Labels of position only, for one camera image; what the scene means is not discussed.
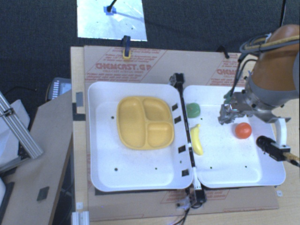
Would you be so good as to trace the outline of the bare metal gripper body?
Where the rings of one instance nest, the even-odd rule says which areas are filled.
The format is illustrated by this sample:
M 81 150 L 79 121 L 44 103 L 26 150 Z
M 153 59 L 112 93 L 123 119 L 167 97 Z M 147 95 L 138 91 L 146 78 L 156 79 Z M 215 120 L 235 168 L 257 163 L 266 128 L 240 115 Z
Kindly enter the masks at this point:
M 256 116 L 265 123 L 275 123 L 279 116 L 272 113 L 273 106 L 262 103 L 257 97 L 245 91 L 235 92 L 232 96 L 226 94 L 224 106 L 227 113 L 237 113 L 237 118 Z

